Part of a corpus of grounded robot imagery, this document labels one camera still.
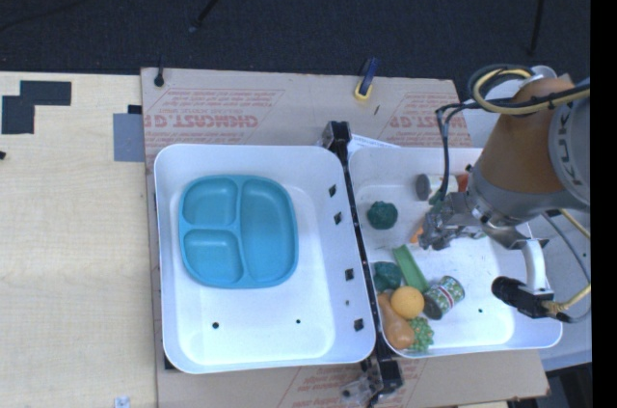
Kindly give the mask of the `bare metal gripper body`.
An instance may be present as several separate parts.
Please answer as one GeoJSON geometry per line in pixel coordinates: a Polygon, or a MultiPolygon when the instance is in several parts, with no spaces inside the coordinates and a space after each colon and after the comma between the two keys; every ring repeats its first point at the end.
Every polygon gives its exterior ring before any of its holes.
{"type": "Polygon", "coordinates": [[[473,207],[469,207],[465,192],[448,193],[444,197],[439,229],[444,239],[478,239],[485,236],[479,218],[473,213],[473,207]]]}

